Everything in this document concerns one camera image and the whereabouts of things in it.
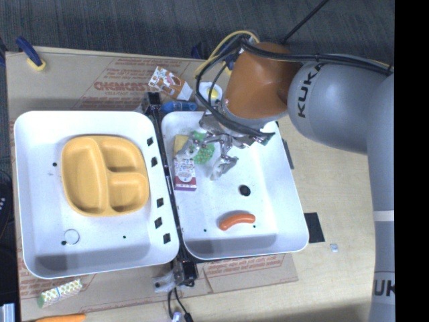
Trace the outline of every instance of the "cardboard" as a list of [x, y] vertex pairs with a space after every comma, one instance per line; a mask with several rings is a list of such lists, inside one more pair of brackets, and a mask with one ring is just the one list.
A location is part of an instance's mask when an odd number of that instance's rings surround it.
[[[24, 53], [8, 52], [6, 56], [13, 163], [13, 124], [22, 113], [33, 110], [133, 111], [139, 108], [146, 92], [157, 91], [149, 86], [149, 80], [157, 66], [174, 72], [192, 87], [193, 73], [201, 63], [199, 60], [185, 58], [43, 47], [35, 49], [46, 62], [46, 67], [41, 71], [36, 71], [27, 63]], [[208, 80], [212, 79], [210, 73], [207, 77]], [[227, 81], [228, 76], [225, 74], [218, 84], [226, 87]], [[162, 95], [163, 102], [170, 99], [169, 96]], [[13, 180], [17, 197], [14, 166]], [[169, 264], [78, 278], [43, 280], [33, 276], [23, 261], [19, 202], [16, 200], [14, 207], [22, 321], [166, 301], [166, 292], [154, 292], [152, 278], [168, 273]], [[183, 297], [298, 280], [291, 254], [205, 262], [198, 264], [198, 272], [199, 277], [193, 288], [180, 288]], [[42, 292], [78, 279], [82, 288], [77, 295], [43, 309], [38, 307], [38, 297]]]

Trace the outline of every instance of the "sausage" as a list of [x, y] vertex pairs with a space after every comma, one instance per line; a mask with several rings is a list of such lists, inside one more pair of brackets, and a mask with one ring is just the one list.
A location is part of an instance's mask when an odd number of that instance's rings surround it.
[[254, 223], [255, 221], [256, 217], [251, 213], [236, 213], [235, 215], [223, 219], [219, 223], [219, 228], [222, 230], [227, 230], [237, 223]]

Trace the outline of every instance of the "blue object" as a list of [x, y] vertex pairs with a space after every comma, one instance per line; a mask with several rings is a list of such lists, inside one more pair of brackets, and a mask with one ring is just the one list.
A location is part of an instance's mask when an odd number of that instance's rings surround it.
[[181, 101], [169, 101], [161, 106], [161, 112], [170, 113], [173, 111], [196, 111], [196, 103], [185, 103]]
[[16, 39], [16, 44], [27, 54], [29, 59], [36, 65], [41, 66], [43, 64], [38, 53], [34, 50], [33, 46], [23, 37], [19, 36]]

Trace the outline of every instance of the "yellow plate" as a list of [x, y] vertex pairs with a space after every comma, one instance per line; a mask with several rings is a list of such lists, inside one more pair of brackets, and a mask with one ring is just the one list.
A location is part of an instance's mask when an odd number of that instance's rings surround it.
[[113, 216], [142, 208], [149, 178], [140, 149], [118, 136], [80, 136], [61, 155], [62, 184], [70, 206], [86, 216]]

